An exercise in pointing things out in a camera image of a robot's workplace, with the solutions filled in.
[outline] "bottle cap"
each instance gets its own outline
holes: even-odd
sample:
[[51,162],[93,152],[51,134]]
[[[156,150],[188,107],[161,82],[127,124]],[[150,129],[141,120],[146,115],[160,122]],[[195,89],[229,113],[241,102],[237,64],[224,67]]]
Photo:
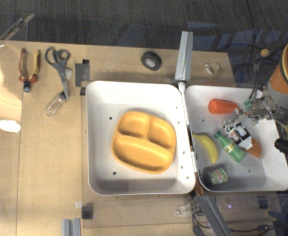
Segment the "bottle cap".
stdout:
[[222,135],[222,134],[220,131],[218,131],[218,132],[216,132],[216,134],[214,136],[215,136],[215,138],[218,138],[220,135]]

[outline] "dark floor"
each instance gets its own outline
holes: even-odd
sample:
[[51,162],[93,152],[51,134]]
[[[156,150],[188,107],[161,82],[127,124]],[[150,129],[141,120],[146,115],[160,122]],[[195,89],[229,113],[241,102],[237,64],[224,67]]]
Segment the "dark floor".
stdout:
[[191,30],[194,50],[229,53],[238,82],[252,82],[261,48],[288,42],[288,0],[0,0],[0,35],[23,13],[35,13],[30,41],[178,49]]

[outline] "green bottle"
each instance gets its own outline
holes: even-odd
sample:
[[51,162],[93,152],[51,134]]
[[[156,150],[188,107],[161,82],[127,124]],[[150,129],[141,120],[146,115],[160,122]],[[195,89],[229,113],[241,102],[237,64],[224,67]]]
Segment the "green bottle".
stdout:
[[220,131],[214,136],[221,142],[224,150],[227,151],[236,162],[240,162],[246,156],[245,152],[238,145],[234,144],[231,139],[224,137]]

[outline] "white tray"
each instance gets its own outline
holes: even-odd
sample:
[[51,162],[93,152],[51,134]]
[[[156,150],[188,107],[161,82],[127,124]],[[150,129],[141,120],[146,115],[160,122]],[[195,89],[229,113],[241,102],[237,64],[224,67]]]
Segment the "white tray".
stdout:
[[[182,98],[171,85],[95,81],[86,89],[89,185],[100,195],[183,194],[195,186]],[[120,117],[142,111],[171,123],[176,131],[174,160],[165,172],[148,174],[126,167],[111,153]]]
[[279,137],[273,120],[260,120],[254,127],[243,122],[248,132],[257,139],[262,147],[261,158],[247,154],[237,163],[221,147],[214,138],[214,133],[223,131],[223,122],[229,115],[214,115],[208,111],[211,99],[224,99],[236,102],[238,106],[250,95],[251,89],[224,88],[209,86],[190,86],[186,90],[186,102],[192,130],[195,133],[205,133],[215,141],[219,148],[219,157],[215,164],[209,161],[205,148],[193,139],[197,154],[197,164],[200,178],[205,172],[223,166],[228,174],[228,182],[214,188],[206,189],[213,192],[241,191],[284,191],[288,189],[288,165],[285,155],[274,147]]

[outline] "pliers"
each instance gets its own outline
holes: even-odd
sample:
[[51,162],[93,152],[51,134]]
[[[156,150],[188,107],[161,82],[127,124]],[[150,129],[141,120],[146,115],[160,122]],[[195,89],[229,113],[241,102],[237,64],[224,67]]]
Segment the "pliers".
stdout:
[[26,63],[26,56],[27,56],[27,51],[25,48],[21,50],[20,54],[20,60],[19,60],[19,72],[20,72],[20,77],[19,81],[24,83],[24,92],[28,93],[31,88],[31,83],[37,82],[37,74],[39,73],[39,68],[40,68],[40,50],[37,50],[35,55],[34,55],[34,68],[33,72],[30,75],[30,77],[27,77],[27,72],[25,69],[25,63]]

